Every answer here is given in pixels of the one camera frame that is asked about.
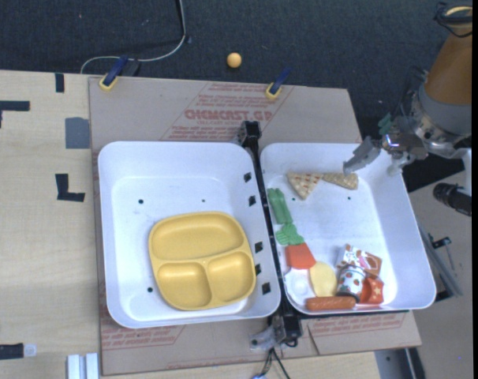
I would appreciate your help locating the white toy fried egg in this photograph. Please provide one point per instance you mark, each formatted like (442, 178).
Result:
(299, 286)

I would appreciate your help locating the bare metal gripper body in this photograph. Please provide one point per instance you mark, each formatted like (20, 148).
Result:
(406, 138)

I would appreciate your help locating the thin black rod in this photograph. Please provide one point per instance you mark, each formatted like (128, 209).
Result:
(264, 196)

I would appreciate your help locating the yellow oval toy food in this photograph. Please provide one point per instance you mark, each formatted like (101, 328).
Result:
(323, 279)

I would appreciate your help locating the white can with strawberry print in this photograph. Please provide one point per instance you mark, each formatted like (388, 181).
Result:
(351, 282)

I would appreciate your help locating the brown cardboard board red print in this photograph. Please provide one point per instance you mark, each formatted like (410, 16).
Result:
(152, 109)

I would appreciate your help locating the black cylinder on white bracket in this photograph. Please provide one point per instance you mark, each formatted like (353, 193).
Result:
(454, 198)

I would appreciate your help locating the white plastic tray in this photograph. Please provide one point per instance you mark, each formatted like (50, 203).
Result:
(176, 188)
(341, 223)

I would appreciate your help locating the toy pizza slice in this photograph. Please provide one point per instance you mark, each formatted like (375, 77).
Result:
(303, 184)

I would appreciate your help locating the green toy bean pods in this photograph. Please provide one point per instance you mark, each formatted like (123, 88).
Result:
(280, 207)

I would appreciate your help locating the orange carrot with green top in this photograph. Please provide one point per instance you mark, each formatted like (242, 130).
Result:
(299, 256)

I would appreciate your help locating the red packet with yellow star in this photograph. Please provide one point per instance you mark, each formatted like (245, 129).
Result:
(375, 291)

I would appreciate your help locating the white and brown carton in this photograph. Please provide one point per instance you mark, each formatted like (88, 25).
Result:
(363, 258)

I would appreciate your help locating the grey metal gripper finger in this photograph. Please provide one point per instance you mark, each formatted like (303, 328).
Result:
(361, 157)
(400, 162)

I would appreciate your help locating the orange ball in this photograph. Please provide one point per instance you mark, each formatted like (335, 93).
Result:
(234, 60)

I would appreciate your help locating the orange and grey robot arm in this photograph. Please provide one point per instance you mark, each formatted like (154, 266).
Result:
(450, 69)

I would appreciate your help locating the orange-brown toy sausage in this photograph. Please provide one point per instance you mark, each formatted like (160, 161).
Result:
(329, 302)

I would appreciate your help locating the yellow divided plate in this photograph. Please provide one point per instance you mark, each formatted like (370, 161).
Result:
(201, 259)

